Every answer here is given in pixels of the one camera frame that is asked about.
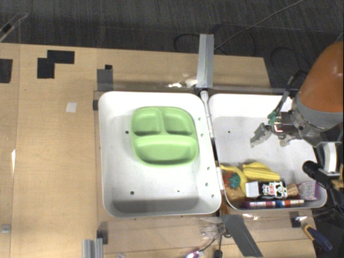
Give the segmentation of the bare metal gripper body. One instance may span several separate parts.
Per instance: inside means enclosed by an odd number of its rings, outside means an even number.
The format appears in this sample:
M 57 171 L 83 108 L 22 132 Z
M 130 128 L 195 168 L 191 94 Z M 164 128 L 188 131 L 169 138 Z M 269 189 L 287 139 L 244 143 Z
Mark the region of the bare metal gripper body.
M 271 115 L 270 126 L 272 134 L 278 138 L 289 135 L 293 140 L 304 140 L 311 146 L 319 146 L 324 141 L 323 128 L 310 124 L 300 113 L 293 111 Z

